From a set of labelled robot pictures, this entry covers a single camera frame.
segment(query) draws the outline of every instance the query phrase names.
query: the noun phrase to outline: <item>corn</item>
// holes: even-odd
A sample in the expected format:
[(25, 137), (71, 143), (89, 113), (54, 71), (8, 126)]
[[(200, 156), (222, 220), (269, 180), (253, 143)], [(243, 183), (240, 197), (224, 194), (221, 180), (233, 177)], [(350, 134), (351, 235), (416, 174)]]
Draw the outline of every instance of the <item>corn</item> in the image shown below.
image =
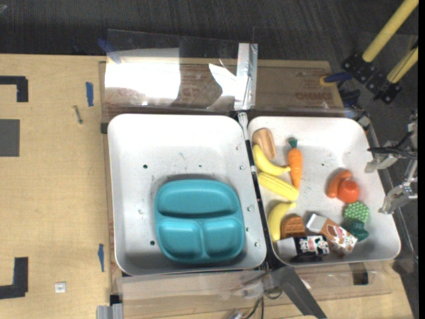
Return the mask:
[(290, 201), (295, 201), (298, 198), (299, 191), (295, 186), (269, 173), (260, 172), (258, 183)]

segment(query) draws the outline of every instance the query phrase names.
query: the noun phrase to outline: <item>black floor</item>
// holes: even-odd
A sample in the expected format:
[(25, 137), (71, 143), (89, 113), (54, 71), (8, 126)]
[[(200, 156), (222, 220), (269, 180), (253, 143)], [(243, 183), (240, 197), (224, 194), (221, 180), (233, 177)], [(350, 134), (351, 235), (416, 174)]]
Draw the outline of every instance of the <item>black floor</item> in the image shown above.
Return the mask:
[[(167, 33), (259, 43), (260, 58), (327, 60), (335, 72), (354, 51), (364, 51), (403, 0), (0, 0), (0, 53), (104, 54), (98, 38), (108, 29)], [(418, 9), (376, 59), (384, 72), (418, 39)], [(371, 115), (379, 142), (398, 141), (418, 107), (418, 65), (400, 81), (389, 105), (364, 86), (359, 105)], [(401, 182), (405, 161), (389, 169)], [(418, 204), (402, 208), (408, 236), (400, 271), (418, 318)], [(396, 215), (401, 223), (403, 219)]]

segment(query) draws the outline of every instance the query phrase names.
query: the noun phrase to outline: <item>blue tray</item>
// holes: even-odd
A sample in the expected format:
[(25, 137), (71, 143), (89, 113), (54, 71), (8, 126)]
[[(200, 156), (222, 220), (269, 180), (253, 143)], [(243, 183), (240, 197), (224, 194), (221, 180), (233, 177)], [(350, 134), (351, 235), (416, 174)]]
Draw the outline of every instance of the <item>blue tray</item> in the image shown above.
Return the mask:
[(210, 179), (164, 184), (155, 197), (161, 251), (178, 263), (219, 263), (236, 257), (245, 241), (236, 192)]

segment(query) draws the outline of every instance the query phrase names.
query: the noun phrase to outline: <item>red tomato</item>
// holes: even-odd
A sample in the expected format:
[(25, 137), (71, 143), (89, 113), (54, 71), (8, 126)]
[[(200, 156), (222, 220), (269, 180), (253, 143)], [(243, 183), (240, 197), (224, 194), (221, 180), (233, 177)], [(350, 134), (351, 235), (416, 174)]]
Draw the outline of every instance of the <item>red tomato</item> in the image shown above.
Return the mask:
[(338, 187), (337, 197), (343, 202), (352, 203), (359, 199), (360, 189), (357, 183), (345, 179)]

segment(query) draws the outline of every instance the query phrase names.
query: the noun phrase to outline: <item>wooden table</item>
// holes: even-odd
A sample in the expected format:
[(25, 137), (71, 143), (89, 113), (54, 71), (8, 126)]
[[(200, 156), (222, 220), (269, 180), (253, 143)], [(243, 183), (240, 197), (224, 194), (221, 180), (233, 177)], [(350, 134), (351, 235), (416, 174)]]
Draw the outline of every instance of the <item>wooden table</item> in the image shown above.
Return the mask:
[[(29, 290), (25, 297), (0, 300), (0, 318), (95, 318), (96, 307), (109, 304), (112, 283), (100, 133), (99, 64), (104, 61), (103, 56), (0, 54), (0, 76), (29, 80), (29, 102), (16, 101), (16, 86), (0, 85), (0, 119), (20, 120), (19, 157), (0, 157), (0, 285), (12, 283), (15, 257), (29, 258)], [(87, 103), (86, 82), (94, 86), (93, 106)], [(399, 275), (389, 263), (384, 268), (391, 293), (319, 301), (323, 311), (330, 318), (411, 318)], [(56, 282), (66, 282), (66, 292), (56, 293)], [(265, 318), (299, 315), (293, 304), (265, 310)]]

